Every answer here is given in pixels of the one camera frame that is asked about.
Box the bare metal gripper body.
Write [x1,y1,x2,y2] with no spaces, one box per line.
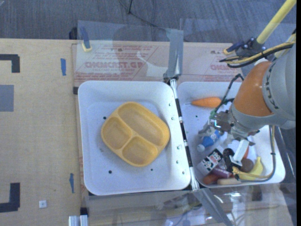
[209,110,236,133]

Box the blue and white bottle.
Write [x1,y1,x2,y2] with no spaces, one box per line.
[197,130,222,153]

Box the white plastic tray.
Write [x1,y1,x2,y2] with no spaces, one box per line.
[176,81,286,189]
[77,80,192,196]

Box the orange carrot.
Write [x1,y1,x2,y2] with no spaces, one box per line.
[190,97,222,109]

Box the cow print milk carton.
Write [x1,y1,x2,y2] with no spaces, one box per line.
[196,148,224,177]

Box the orange red sausage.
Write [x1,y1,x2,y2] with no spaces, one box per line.
[203,173,220,186]

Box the brown doughnut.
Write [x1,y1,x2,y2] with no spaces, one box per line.
[240,158,255,173]

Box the tan bread stick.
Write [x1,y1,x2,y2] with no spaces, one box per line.
[216,178,243,186]

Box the yellow banana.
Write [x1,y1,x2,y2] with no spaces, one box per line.
[235,156,264,181]

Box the yellow divided plate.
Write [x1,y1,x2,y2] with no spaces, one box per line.
[100,101,171,168]

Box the brown cardboard board red print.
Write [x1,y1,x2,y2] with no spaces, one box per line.
[71,40,246,199]

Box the black cylinder on white bracket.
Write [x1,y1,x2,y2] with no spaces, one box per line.
[222,139,250,172]

